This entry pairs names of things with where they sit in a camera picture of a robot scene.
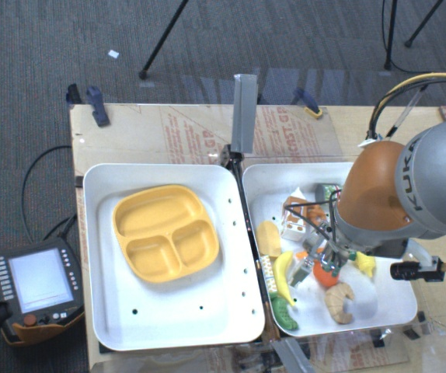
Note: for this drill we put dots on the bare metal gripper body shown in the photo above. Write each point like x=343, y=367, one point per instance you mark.
x=335, y=252

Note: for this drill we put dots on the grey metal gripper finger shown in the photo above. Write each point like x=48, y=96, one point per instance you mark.
x=300, y=271
x=313, y=243

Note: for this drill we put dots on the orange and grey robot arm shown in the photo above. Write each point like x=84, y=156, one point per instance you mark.
x=378, y=192

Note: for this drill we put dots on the small orange carrot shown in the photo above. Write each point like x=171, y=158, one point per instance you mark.
x=302, y=254

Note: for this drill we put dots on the yellow banana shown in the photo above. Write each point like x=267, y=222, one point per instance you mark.
x=283, y=276

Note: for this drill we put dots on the orange toy fruit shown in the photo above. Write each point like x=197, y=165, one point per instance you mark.
x=324, y=278

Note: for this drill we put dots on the white and brown carton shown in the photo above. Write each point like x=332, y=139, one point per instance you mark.
x=295, y=224

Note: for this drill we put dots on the orange toy food piece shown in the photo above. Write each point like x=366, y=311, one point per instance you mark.
x=316, y=213

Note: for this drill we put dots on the yellow and white checked packet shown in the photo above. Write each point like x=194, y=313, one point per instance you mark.
x=267, y=276

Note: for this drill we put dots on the tan bread slice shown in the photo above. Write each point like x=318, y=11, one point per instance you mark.
x=268, y=239

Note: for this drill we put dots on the green toy vegetable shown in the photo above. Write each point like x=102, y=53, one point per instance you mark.
x=284, y=315

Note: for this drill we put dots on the tan croissant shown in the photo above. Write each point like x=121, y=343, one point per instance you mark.
x=337, y=303

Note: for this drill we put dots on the green can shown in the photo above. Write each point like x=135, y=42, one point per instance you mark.
x=326, y=192

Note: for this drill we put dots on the white plastic tray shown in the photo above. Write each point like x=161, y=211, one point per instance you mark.
x=176, y=317
x=378, y=305

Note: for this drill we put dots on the yellow divided plate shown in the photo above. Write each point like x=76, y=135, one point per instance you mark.
x=161, y=227

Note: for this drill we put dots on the brown cardboard board red print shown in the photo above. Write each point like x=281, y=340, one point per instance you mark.
x=137, y=138

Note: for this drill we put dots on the black cylinder on white bracket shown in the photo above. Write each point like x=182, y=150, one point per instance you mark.
x=411, y=270

